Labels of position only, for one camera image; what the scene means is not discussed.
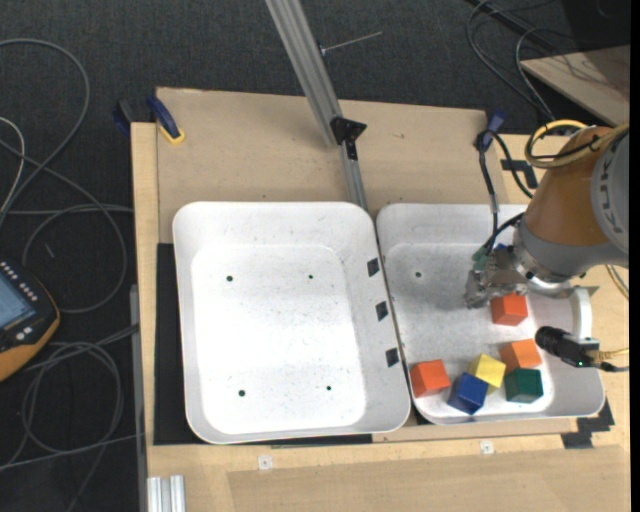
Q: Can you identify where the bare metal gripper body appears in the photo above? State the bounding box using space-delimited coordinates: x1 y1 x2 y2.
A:
471 248 547 297

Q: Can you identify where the orange cube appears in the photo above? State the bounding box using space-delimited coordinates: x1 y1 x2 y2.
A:
489 292 530 328
498 338 544 374
408 358 453 400

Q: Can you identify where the white plastic tray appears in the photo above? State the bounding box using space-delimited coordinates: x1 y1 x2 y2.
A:
374 201 607 427
171 200 413 446

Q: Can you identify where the yellow cube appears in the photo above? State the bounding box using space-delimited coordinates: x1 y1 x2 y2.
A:
466 352 508 391

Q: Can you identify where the green cube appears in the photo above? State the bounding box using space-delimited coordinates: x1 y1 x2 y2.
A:
502 367 545 405

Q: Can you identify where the blue cube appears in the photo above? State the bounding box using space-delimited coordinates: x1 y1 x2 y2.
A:
445 371 490 417

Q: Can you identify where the brown cardboard board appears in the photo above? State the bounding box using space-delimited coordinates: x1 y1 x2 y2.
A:
155 86 576 445

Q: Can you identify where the black cylinder on white bracket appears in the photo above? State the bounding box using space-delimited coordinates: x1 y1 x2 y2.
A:
524 277 602 370

